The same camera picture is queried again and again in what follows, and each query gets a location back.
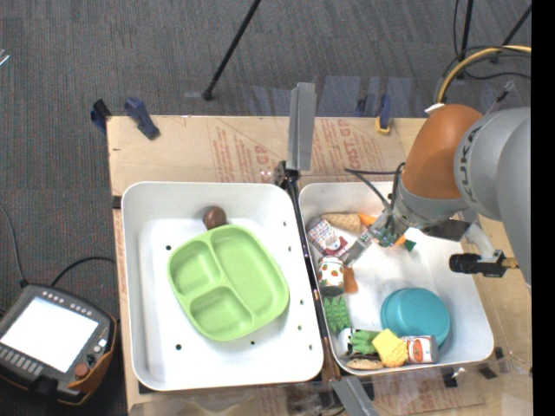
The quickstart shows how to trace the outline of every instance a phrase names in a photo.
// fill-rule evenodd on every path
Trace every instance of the green plate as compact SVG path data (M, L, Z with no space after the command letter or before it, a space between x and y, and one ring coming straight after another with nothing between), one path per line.
M250 231L233 224L174 250L167 275L191 322L215 341L252 333L289 302L289 287L273 257Z

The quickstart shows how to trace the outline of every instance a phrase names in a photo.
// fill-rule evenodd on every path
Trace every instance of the yellow clip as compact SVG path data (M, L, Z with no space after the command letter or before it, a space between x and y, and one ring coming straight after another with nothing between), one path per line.
M389 125L385 129L380 127L380 117L378 116L375 118L375 130L380 134L389 134L391 128L389 127Z

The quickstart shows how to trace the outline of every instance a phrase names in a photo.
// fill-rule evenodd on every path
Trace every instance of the teal bowl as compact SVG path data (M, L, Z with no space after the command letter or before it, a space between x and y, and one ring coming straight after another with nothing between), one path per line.
M439 346L451 329L451 316L443 301L423 288L398 289L386 297L380 312L382 327L398 337L434 335Z

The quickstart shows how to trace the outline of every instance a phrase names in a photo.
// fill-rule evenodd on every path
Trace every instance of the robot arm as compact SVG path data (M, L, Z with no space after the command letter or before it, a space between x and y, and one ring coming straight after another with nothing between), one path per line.
M407 157L392 194L393 211L385 211L353 245L345 264L352 265L371 241L388 246L412 227L457 241L467 236L478 245L480 256L452 257L452 270L472 272L467 264L480 261L484 274L488 264L496 263L502 275L505 257L477 225L451 219L472 209L504 224L531 288L530 117L529 107L487 115L464 105L436 108Z

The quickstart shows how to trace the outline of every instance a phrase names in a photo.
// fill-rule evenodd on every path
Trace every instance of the table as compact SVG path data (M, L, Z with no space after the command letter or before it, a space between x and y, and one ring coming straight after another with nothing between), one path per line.
M314 394L325 391L326 384L205 390L194 395L141 392L134 376L129 344L121 195L131 184L144 180L268 183L278 163L286 160L289 126L286 117L153 115L152 119L160 129L160 136L154 140L147 139L130 117L107 119L129 414L203 415L218 410L229 415L285 416L296 414L295 406L297 412L303 405L305 410L314 408ZM352 176L345 176L345 166L377 171L395 169L406 159L424 121L393 119L390 134L383 135L375 130L375 119L316 118L312 167L302 173L301 185L354 181ZM513 253L503 225L483 217L480 224L495 248L511 257ZM443 381L436 389L421 390L403 378L378 380L374 384L374 405L380 414L431 411L438 415L533 414L529 374L532 300L523 276L518 270L509 270L499 279L475 275L474 281L494 335L496 348L491 358L481 365L458 371L457 387ZM429 380L430 384L437 382L437 378ZM337 413L338 408L341 407L331 408L329 414Z

